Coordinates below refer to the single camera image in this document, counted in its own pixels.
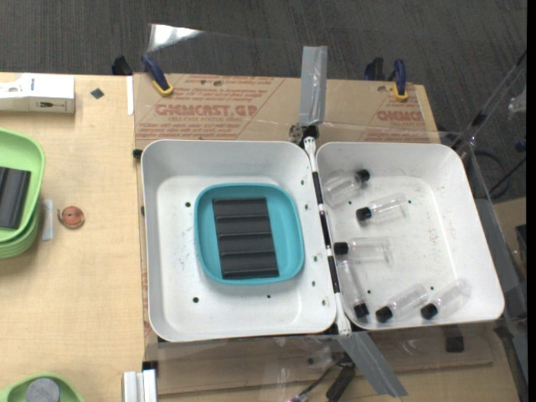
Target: green bowl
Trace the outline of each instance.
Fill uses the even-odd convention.
[[[73,384],[61,375],[52,373],[30,375],[0,390],[0,402],[26,402],[28,387],[36,379],[52,379],[59,386],[59,400],[61,402],[84,402],[84,398]]]
[[[12,240],[0,243],[0,259],[7,259],[22,254],[34,243],[39,232],[39,207],[35,209],[28,228]]]
[[[43,149],[34,139],[24,134],[0,128],[0,167],[31,173],[20,226],[17,229],[0,228],[0,243],[4,243],[27,229],[37,207],[44,174]]]

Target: clear plastic tube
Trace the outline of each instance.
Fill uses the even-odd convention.
[[[428,292],[421,284],[414,284],[390,298],[383,307],[376,311],[378,322],[385,323],[391,318],[400,319],[409,316],[416,308],[428,301]]]
[[[54,200],[51,198],[43,199],[43,232],[42,241],[48,241],[54,238]]]
[[[363,319],[369,310],[355,266],[348,260],[338,260],[337,272],[344,304],[355,313],[357,319]]]
[[[420,314],[426,320],[431,320],[435,316],[446,317],[458,310],[471,296],[471,287],[463,279],[454,280],[424,307],[420,309]]]
[[[360,170],[354,174],[344,171],[334,173],[324,185],[322,195],[327,204],[332,207],[348,201],[370,179],[368,170]]]
[[[383,218],[385,215],[392,214],[394,211],[399,210],[402,213],[408,207],[408,199],[403,193],[395,193],[388,197],[376,199],[368,203],[367,207],[358,209],[356,215],[360,222],[369,219]]]
[[[393,265],[391,246],[387,237],[357,237],[333,245],[335,255],[346,255],[358,263],[385,262]]]

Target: cardboard sheet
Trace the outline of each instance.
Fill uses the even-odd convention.
[[[162,97],[149,74],[134,77],[136,147],[158,139],[280,140],[299,120],[300,80],[294,78],[167,75]],[[437,142],[425,90],[407,85],[397,101],[392,82],[328,80],[320,142]]]

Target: blue clamp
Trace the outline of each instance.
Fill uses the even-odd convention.
[[[148,54],[144,54],[142,56],[142,63],[154,78],[152,85],[155,87],[158,93],[162,96],[171,95],[173,93],[173,87],[166,80],[164,72],[154,58]]]
[[[408,91],[405,89],[405,64],[402,59],[394,62],[394,98],[399,101],[408,99]]]

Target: open case lid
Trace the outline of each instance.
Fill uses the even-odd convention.
[[[289,142],[161,140],[142,154],[148,311],[172,342],[319,333],[336,307],[307,155]],[[198,260],[194,213],[204,189],[262,183],[284,189],[299,216],[304,264],[291,279],[215,281]]]
[[[497,280],[460,158],[435,144],[328,143],[317,153],[322,183],[337,170],[367,168],[371,178],[347,207],[325,206],[333,242],[354,237],[389,240],[389,261],[353,265],[370,314],[359,327],[418,327],[492,320],[503,311]],[[142,154],[147,228],[149,318],[172,342],[320,333],[337,316],[312,166],[289,142],[161,140]],[[225,284],[207,275],[195,239],[196,198],[222,183],[262,183],[288,193],[296,205],[304,265],[294,277],[256,285]],[[402,191],[408,213],[380,224],[360,224],[356,209]],[[462,277],[471,287],[451,315],[420,314],[381,323],[374,312],[407,286],[425,286],[430,300]],[[341,291],[345,291],[341,281]]]

